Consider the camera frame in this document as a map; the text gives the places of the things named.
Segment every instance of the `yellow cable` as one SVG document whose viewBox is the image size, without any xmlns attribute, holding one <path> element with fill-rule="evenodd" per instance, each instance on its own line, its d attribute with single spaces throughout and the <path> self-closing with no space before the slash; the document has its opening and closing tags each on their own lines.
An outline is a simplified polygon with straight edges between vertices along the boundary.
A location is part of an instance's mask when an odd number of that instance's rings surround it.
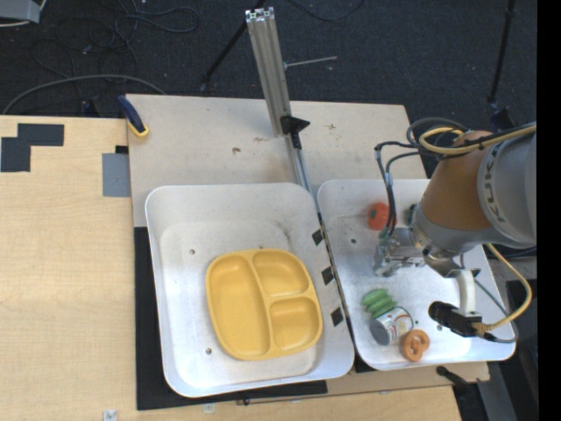
<svg viewBox="0 0 561 421">
<path fill-rule="evenodd" d="M 496 329 L 499 326 L 502 326 L 518 317 L 521 316 L 521 314 L 528 309 L 529 304 L 532 301 L 532 288 L 529 286 L 528 281 L 526 281 L 526 279 L 524 278 L 524 276 L 521 275 L 521 273 L 514 268 L 510 262 L 508 262 L 502 255 L 501 253 L 499 253 L 497 251 L 497 249 L 490 244 L 486 245 L 487 248 L 489 248 L 489 250 L 491 251 L 491 253 L 494 254 L 494 256 L 499 259 L 503 264 L 505 264 L 508 269 L 510 270 L 510 272 L 515 275 L 520 282 L 522 283 L 522 285 L 524 286 L 524 288 L 526 289 L 526 299 L 524 299 L 524 302 L 522 303 L 522 305 L 516 309 L 514 312 L 512 312 L 510 315 L 508 315 L 507 317 L 503 318 L 500 321 L 497 321 L 496 323 L 491 323 L 490 325 L 487 325 L 485 323 L 472 323 L 472 326 L 477 329 L 478 334 L 480 336 L 482 336 L 485 332 L 490 332 L 494 329 Z"/>
<path fill-rule="evenodd" d="M 430 144 L 427 141 L 427 138 L 429 136 L 434 136 L 435 134 L 440 134 L 442 132 L 451 132 L 454 134 L 460 133 L 463 134 L 463 132 L 454 129 L 454 128 L 450 128 L 449 126 L 442 126 L 439 128 L 434 128 L 432 130 L 429 130 L 427 132 L 424 132 L 421 137 L 419 138 L 419 143 L 427 150 L 432 151 L 434 153 L 440 153 L 440 154 L 464 154 L 464 153 L 469 153 L 471 151 L 475 151 L 475 150 L 479 150 L 481 149 L 483 146 L 489 146 L 489 145 L 493 145 L 493 144 L 498 144 L 504 140 L 508 140 L 508 139 L 513 139 L 515 137 L 519 137 L 519 136 L 524 136 L 526 134 L 530 134 L 531 132 L 535 132 L 536 131 L 536 124 L 533 125 L 529 125 L 529 126 L 525 126 L 515 132 L 508 132 L 506 134 L 503 134 L 501 136 L 498 136 L 494 139 L 489 139 L 489 140 L 484 140 L 482 142 L 473 144 L 473 145 L 469 145 L 469 146 L 453 146 L 453 147 L 443 147 L 443 146 L 434 146 L 432 144 Z"/>
</svg>

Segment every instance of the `green cucumber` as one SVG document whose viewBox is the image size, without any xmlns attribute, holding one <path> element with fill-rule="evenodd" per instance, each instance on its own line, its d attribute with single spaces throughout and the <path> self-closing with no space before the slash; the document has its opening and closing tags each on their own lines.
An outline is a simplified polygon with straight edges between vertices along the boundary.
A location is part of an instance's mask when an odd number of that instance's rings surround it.
<svg viewBox="0 0 561 421">
<path fill-rule="evenodd" d="M 378 300 L 374 301 L 372 304 L 366 307 L 367 312 L 375 312 L 377 309 L 384 307 L 387 303 L 392 301 L 391 295 L 383 295 Z"/>
<path fill-rule="evenodd" d="M 390 310 L 392 310 L 396 305 L 397 305 L 397 303 L 392 300 L 389 303 L 387 303 L 386 305 L 384 305 L 383 307 L 380 307 L 377 311 L 373 312 L 373 314 L 370 316 L 370 318 L 380 317 L 380 316 L 384 315 L 386 312 L 389 312 Z"/>
<path fill-rule="evenodd" d="M 360 301 L 360 303 L 362 305 L 368 306 L 368 305 L 372 304 L 374 301 L 377 301 L 378 299 L 382 298 L 386 294 L 387 294 L 386 289 L 372 290 L 372 291 L 366 293 L 364 296 L 362 296 L 362 300 Z"/>
</svg>

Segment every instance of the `blue clamp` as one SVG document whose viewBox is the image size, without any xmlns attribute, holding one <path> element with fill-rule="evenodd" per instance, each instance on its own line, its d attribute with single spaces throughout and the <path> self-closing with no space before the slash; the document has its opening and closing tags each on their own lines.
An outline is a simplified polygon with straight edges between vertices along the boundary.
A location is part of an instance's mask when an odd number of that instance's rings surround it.
<svg viewBox="0 0 561 421">
<path fill-rule="evenodd" d="M 128 126 L 132 132 L 134 132 L 138 137 L 145 137 L 148 135 L 150 132 L 148 126 L 142 123 L 140 115 L 137 113 L 137 110 L 134 109 L 129 100 L 120 95 L 117 97 L 117 105 L 124 113 L 124 117 L 126 118 Z"/>
</svg>

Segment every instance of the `white tray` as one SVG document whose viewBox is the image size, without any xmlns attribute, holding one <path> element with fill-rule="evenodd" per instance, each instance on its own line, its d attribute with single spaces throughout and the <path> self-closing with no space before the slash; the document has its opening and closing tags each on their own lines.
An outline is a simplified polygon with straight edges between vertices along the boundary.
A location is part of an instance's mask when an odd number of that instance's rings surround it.
<svg viewBox="0 0 561 421">
<path fill-rule="evenodd" d="M 146 199 L 164 374 L 188 397 L 211 396 L 346 374 L 354 346 L 330 266 L 313 197 L 293 183 L 164 186 Z M 322 310 L 323 333 L 307 350 L 268 360 L 237 360 L 222 350 L 206 301 L 205 275 L 219 255 L 286 249 L 306 265 Z"/>
<path fill-rule="evenodd" d="M 429 180 L 395 180 L 394 194 L 398 208 L 398 226 L 405 226 L 407 210 L 418 203 Z M 342 297 L 348 310 L 357 352 L 371 367 L 379 370 L 422 367 L 453 362 L 505 360 L 515 351 L 515 343 L 492 343 L 480 338 L 464 338 L 447 328 L 440 329 L 430 318 L 428 308 L 434 301 L 459 306 L 458 284 L 424 266 L 401 268 L 391 277 L 373 272 L 373 253 L 378 232 L 368 228 L 367 208 L 377 201 L 387 201 L 382 180 L 334 180 L 318 191 L 318 204 L 337 269 Z M 481 268 L 477 280 L 501 301 L 491 269 L 482 247 L 465 255 L 467 268 Z M 409 311 L 415 327 L 429 334 L 430 348 L 421 361 L 409 362 L 397 345 L 380 346 L 368 329 L 368 313 L 360 305 L 369 290 L 385 287 L 394 300 Z M 504 314 L 483 290 L 477 287 L 476 310 L 483 321 L 492 323 Z M 493 331 L 498 338 L 512 339 L 514 331 L 506 324 Z"/>
</svg>

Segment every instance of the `red tomato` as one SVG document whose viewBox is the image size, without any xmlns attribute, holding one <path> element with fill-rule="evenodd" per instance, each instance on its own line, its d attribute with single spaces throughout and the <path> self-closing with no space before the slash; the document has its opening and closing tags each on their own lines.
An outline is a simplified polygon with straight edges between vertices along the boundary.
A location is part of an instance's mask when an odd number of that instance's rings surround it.
<svg viewBox="0 0 561 421">
<path fill-rule="evenodd" d="M 374 203 L 368 208 L 368 227 L 381 231 L 389 220 L 389 206 L 385 203 Z"/>
</svg>

